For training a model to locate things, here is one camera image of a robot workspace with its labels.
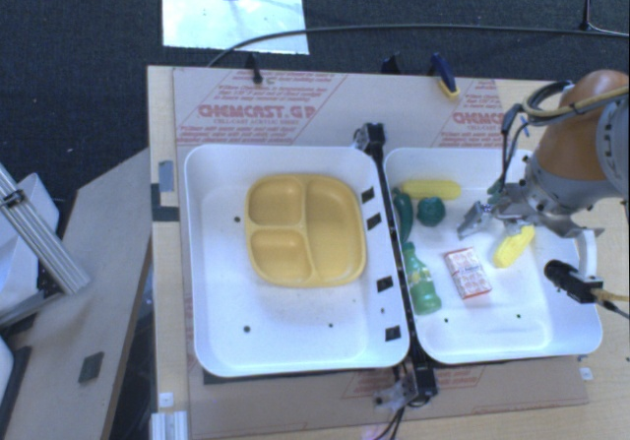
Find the white tray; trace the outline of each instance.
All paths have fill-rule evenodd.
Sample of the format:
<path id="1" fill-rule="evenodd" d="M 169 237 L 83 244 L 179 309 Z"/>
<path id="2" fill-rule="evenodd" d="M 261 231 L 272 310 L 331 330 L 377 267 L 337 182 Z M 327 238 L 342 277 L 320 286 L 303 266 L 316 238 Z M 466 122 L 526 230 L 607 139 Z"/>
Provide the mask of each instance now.
<path id="1" fill-rule="evenodd" d="M 521 158 L 526 153 L 516 153 L 510 181 L 523 176 Z M 485 202 L 486 190 L 501 170 L 497 150 L 399 149 L 388 155 L 385 168 L 391 189 L 415 177 L 450 179 L 462 186 L 462 196 L 445 203 L 447 216 L 438 226 L 429 228 L 416 220 L 409 237 L 442 299 L 439 311 L 415 316 L 419 341 L 431 357 L 456 364 L 586 354 L 599 346 L 601 324 L 596 307 L 570 299 L 543 273 L 551 259 L 578 267 L 573 240 L 537 227 L 534 241 L 507 269 L 492 265 L 494 249 L 506 235 L 500 221 L 494 220 L 487 230 L 459 240 L 457 225 L 474 201 Z M 488 275 L 492 291 L 462 300 L 444 254 L 470 246 Z"/>
<path id="2" fill-rule="evenodd" d="M 273 285 L 253 270 L 243 212 L 249 187 L 280 173 L 337 177 L 361 201 L 367 264 L 336 287 Z M 352 148 L 206 145 L 185 160 L 195 351 L 223 377 L 393 366 L 410 339 L 374 162 Z M 378 291 L 377 282 L 391 278 Z"/>

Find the plastic bottle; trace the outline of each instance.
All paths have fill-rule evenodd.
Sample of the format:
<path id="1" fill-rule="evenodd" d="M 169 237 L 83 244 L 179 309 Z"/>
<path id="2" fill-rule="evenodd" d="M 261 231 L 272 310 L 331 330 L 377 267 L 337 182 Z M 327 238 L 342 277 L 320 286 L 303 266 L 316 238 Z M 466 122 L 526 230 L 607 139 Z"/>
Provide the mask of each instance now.
<path id="1" fill-rule="evenodd" d="M 442 300 L 435 292 L 431 273 L 417 256 L 412 242 L 403 244 L 403 258 L 409 285 L 409 295 L 413 311 L 417 315 L 430 314 L 442 307 Z"/>

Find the wooden table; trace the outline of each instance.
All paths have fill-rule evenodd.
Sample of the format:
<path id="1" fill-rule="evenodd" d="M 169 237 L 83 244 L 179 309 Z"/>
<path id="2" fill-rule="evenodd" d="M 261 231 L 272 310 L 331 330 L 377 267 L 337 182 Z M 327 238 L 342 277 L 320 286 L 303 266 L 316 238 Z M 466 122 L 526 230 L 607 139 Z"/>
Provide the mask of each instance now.
<path id="1" fill-rule="evenodd" d="M 173 113 L 172 68 L 150 68 L 149 104 L 152 145 L 152 184 L 159 183 L 159 162 L 174 158 L 175 127 Z M 497 81 L 505 107 L 522 100 L 544 82 Z M 520 147 L 533 149 L 542 131 L 533 129 Z M 157 326 L 157 390 L 167 391 L 160 411 L 188 410 L 189 389 L 186 372 L 184 298 L 181 277 L 181 243 L 178 225 L 171 224 L 162 210 L 176 207 L 177 176 L 172 190 L 157 193 L 158 212 L 154 213 L 154 265 L 156 269 L 155 302 Z M 579 215 L 581 224 L 605 227 L 598 239 L 598 270 L 606 288 L 628 294 L 628 224 L 617 201 L 602 201 L 590 213 Z M 399 437 L 405 439 L 451 438 L 466 440 L 555 439 L 555 438 L 625 438 L 630 430 L 630 351 L 628 322 L 622 317 L 600 311 L 603 342 L 600 348 L 580 362 L 590 369 L 593 380 L 587 382 L 590 403 L 586 406 L 556 409 L 508 411 L 504 413 L 404 421 Z M 373 438 L 382 426 L 354 426 L 277 433 L 280 440 Z M 264 436 L 240 437 L 249 440 Z"/>

